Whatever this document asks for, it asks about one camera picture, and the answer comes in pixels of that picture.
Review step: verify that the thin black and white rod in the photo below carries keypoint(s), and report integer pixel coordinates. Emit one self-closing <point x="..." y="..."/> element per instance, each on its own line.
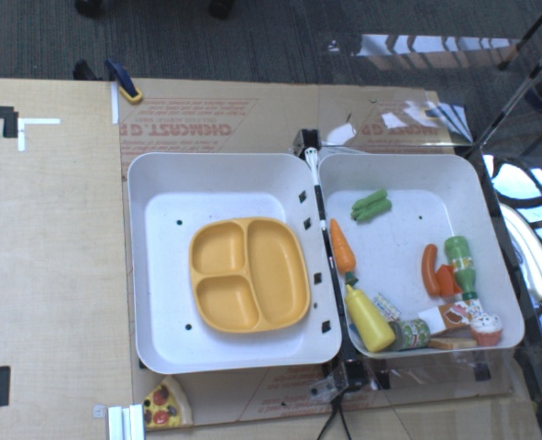
<point x="318" y="195"/>

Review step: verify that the yellow divided plate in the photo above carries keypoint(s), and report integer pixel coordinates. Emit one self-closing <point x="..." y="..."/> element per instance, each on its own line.
<point x="270" y="264"/>

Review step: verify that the orange carrot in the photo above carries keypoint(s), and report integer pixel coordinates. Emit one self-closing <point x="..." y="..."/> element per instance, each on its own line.
<point x="342" y="249"/>

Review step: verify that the brown cardboard board red print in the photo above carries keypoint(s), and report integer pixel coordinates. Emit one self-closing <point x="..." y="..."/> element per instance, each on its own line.
<point x="234" y="122"/>

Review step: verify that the green beans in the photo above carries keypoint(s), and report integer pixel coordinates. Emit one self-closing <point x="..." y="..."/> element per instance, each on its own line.
<point x="371" y="205"/>

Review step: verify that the white plastic tray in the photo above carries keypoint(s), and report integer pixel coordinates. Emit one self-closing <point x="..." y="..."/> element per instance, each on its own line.
<point x="169" y="186"/>
<point x="412" y="177"/>

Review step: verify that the yellow mustard bottle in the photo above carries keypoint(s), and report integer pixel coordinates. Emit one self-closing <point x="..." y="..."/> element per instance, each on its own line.
<point x="369" y="320"/>

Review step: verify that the small white packet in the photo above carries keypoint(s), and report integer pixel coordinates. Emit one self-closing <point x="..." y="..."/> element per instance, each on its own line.
<point x="387" y="306"/>

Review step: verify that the orange sausage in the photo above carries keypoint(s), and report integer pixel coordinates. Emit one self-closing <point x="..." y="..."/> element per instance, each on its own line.
<point x="430" y="271"/>

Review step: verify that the green and white can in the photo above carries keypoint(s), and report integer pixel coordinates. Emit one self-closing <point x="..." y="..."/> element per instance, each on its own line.
<point x="410" y="334"/>

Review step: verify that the orange wedge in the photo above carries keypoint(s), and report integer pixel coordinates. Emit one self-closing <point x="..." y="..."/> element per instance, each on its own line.
<point x="447" y="280"/>

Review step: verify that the green bottle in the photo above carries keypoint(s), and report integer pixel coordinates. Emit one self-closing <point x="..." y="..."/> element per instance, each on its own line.
<point x="461" y="259"/>

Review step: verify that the white and brown carton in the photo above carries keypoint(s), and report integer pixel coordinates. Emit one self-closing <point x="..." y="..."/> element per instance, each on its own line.
<point x="447" y="316"/>

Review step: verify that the pizza slice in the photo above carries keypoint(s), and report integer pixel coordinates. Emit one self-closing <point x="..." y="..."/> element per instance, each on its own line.
<point x="165" y="406"/>

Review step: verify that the tan bread slice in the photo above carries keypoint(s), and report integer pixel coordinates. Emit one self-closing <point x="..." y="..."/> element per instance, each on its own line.
<point x="451" y="342"/>

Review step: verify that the pink cupcake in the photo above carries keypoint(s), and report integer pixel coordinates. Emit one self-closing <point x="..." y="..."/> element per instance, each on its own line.
<point x="487" y="329"/>

